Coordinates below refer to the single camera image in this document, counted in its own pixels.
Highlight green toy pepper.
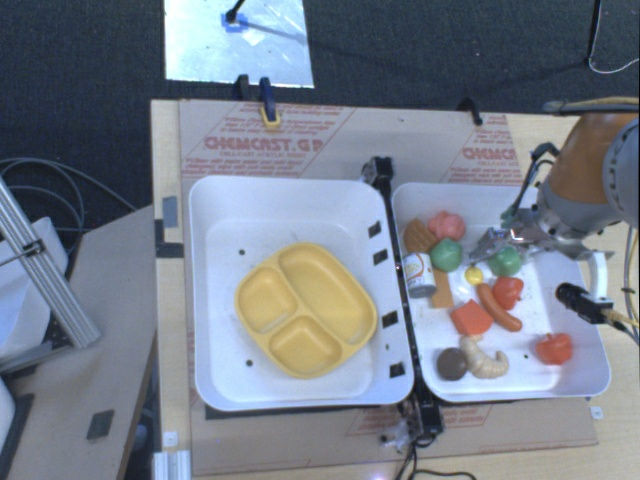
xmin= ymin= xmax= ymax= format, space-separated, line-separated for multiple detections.
xmin=429 ymin=237 xmax=464 ymax=273
xmin=487 ymin=245 xmax=525 ymax=278

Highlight orange toy sausage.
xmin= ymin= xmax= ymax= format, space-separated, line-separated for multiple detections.
xmin=475 ymin=283 xmax=524 ymax=333

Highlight small white can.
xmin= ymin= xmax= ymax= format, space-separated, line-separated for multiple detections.
xmin=402 ymin=251 xmax=438 ymax=300

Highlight red toy pepper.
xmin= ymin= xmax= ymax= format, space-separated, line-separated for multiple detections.
xmin=491 ymin=275 xmax=526 ymax=312
xmin=535 ymin=332 xmax=574 ymax=367

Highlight brown round toy biscuit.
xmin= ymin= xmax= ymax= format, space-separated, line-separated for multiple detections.
xmin=436 ymin=347 xmax=469 ymax=383

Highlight brown cardboard board red print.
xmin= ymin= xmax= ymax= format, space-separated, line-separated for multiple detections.
xmin=178 ymin=98 xmax=600 ymax=477

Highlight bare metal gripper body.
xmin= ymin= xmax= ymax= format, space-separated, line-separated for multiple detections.
xmin=499 ymin=207 xmax=616 ymax=262

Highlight pink toy pepper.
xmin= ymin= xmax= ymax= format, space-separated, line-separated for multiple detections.
xmin=427 ymin=210 xmax=467 ymax=242

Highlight tan flat toy slice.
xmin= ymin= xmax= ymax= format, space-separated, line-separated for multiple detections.
xmin=430 ymin=267 xmax=456 ymax=310

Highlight yellow divided plate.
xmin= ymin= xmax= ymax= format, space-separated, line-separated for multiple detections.
xmin=233 ymin=241 xmax=379 ymax=381

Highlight thin black and white rod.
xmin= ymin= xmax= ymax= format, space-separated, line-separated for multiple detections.
xmin=379 ymin=180 xmax=429 ymax=410

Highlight white plastic tray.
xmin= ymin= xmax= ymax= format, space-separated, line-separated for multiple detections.
xmin=391 ymin=182 xmax=613 ymax=404
xmin=188 ymin=175 xmax=416 ymax=413

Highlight orange toy wedge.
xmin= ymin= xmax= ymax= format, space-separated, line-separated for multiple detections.
xmin=449 ymin=299 xmax=495 ymax=337

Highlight black cylinder on white bracket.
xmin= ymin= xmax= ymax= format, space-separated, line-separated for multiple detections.
xmin=554 ymin=250 xmax=615 ymax=326

